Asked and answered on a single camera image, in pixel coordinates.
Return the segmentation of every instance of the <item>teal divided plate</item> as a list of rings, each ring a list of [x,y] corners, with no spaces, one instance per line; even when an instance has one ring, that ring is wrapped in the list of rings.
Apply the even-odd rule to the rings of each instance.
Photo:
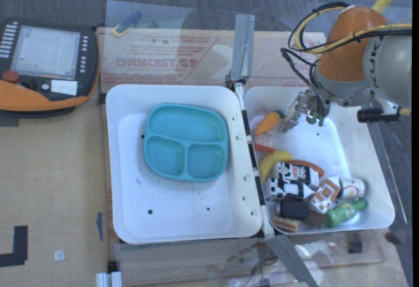
[[[228,130],[214,111],[183,104],[161,104],[149,114],[145,160],[156,174],[193,182],[218,178],[227,164]]]

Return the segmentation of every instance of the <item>white label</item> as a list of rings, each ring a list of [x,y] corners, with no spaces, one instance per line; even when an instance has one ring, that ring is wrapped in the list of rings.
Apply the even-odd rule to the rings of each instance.
[[[52,80],[51,91],[59,92],[60,94],[76,96],[77,81]]]

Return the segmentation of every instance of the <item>robotic arm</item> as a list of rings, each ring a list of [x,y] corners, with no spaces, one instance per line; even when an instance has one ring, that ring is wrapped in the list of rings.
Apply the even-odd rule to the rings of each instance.
[[[308,48],[303,41],[307,23],[320,13],[337,9],[343,11],[327,42]],[[281,121],[283,132],[297,125],[302,114],[310,124],[322,126],[332,104],[342,107],[378,104],[358,111],[361,123],[398,121],[406,108],[412,108],[411,18],[389,24],[373,9],[329,3],[300,22],[290,36],[288,48],[281,51],[294,72],[308,84]],[[296,52],[317,54],[319,59],[307,62]],[[290,55],[310,65],[308,78],[295,69]]]

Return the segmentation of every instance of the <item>soda can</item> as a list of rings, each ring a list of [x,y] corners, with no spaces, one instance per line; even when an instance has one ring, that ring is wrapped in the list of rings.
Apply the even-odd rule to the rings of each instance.
[[[366,183],[358,178],[340,179],[339,199],[360,199],[367,192]]]

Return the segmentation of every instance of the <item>toy carrot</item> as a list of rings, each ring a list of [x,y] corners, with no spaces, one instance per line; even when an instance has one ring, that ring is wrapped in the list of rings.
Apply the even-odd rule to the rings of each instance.
[[[281,111],[272,111],[268,113],[257,126],[255,135],[258,136],[259,134],[274,128],[280,122],[281,116],[283,116]]]

